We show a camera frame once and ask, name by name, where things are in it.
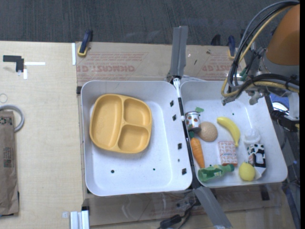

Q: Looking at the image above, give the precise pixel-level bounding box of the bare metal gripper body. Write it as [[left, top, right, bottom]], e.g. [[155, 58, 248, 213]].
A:
[[242, 46, 270, 94]]

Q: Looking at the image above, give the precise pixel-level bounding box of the white plastic tray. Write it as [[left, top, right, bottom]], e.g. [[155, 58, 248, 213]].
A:
[[180, 80, 288, 188], [80, 80, 193, 197]]

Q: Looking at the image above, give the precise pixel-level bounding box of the yellow banana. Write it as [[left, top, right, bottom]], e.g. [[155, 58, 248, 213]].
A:
[[216, 116, 241, 147]]

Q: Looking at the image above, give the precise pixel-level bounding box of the tan bread bun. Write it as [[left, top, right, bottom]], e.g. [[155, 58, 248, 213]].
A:
[[197, 121, 218, 143]]

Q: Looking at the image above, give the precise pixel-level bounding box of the small can with fruit print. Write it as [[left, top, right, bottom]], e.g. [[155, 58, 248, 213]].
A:
[[184, 111, 202, 132]]

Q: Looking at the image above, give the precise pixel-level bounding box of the orange and white carton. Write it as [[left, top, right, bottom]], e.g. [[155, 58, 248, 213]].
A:
[[217, 141, 238, 167]]

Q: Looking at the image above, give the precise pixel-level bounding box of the black and white milk carton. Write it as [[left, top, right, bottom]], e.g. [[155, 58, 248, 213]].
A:
[[246, 143, 267, 180]]

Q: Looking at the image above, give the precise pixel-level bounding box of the orange carrot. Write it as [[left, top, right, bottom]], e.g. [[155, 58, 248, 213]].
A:
[[188, 130, 206, 169]]

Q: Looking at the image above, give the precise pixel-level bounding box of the yellow lemon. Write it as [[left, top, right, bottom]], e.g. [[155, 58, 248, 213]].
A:
[[238, 162, 256, 182]]

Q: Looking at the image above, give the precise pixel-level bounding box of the green bottle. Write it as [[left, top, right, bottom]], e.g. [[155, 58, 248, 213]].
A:
[[197, 164, 235, 183]]

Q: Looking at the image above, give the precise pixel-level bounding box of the brown cardboard board red print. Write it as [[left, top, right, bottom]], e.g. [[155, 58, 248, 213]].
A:
[[75, 41, 288, 227]]

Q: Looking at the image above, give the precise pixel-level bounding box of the yellow divided plate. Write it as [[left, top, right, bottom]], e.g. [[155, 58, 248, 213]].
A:
[[89, 94, 153, 154]]

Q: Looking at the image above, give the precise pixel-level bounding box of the brown paper bag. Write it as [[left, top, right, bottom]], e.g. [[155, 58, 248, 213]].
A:
[[0, 111, 20, 216]]

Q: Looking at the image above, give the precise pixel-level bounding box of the black cylinder on white bracket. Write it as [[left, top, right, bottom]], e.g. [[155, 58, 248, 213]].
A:
[[270, 91, 300, 133]]

